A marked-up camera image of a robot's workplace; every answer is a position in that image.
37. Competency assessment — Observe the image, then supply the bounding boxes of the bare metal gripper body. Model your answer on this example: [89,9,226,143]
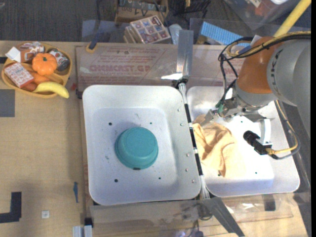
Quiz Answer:
[216,95,268,120]

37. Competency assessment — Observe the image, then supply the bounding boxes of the pale yellow cloth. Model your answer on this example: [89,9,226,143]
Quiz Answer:
[192,114,247,179]

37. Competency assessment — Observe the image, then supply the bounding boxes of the white plastic tray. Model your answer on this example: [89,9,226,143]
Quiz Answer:
[81,84,201,206]
[186,85,301,198]

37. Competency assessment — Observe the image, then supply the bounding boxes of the teal bowl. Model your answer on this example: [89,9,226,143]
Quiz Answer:
[114,127,159,171]

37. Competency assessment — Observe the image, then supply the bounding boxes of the brown cardboard board, red print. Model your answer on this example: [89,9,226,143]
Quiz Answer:
[75,42,298,226]

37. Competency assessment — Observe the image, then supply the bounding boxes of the yellow banana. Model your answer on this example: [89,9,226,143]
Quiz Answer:
[32,81,70,99]

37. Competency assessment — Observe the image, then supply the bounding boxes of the small can with red print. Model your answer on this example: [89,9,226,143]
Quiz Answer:
[47,48,71,72]

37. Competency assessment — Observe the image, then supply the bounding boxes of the orange toy pumpkin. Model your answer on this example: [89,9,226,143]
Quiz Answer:
[32,52,58,76]

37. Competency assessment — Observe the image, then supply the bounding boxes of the orange carrot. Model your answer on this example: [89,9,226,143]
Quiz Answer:
[22,71,52,91]

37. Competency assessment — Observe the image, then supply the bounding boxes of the red and white carton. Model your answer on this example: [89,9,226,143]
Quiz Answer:
[3,62,35,89]

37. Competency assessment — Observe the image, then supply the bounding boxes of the white and orange carton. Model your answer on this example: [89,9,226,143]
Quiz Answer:
[5,41,45,63]

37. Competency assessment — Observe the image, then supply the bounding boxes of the orange divided plate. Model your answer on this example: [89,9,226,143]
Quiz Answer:
[1,41,73,99]

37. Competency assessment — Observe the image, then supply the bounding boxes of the black cylinder on white bracket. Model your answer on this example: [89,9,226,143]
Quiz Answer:
[242,117,274,156]

